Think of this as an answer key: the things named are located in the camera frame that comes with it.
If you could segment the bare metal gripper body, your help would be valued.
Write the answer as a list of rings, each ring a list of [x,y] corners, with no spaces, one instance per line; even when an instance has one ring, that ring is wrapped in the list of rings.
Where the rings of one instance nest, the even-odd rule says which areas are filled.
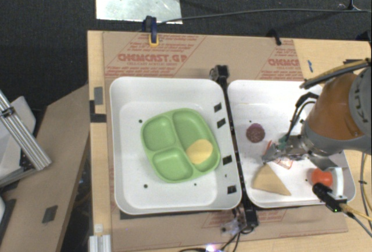
[[[301,160],[309,151],[314,150],[313,147],[314,144],[304,135],[282,136],[277,144],[278,157]]]

